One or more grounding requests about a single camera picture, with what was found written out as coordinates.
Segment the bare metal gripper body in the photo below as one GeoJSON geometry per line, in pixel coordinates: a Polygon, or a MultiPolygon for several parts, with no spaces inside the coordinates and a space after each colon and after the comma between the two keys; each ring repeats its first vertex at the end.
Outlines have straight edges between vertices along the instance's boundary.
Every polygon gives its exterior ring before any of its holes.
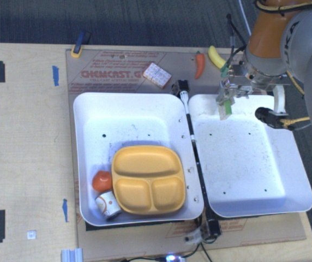
{"type": "Polygon", "coordinates": [[[225,65],[221,68],[221,82],[225,88],[236,88],[235,97],[246,97],[256,92],[272,93],[276,86],[291,85],[290,80],[285,74],[269,76],[260,73],[250,64],[232,64],[230,67],[225,65]]]}

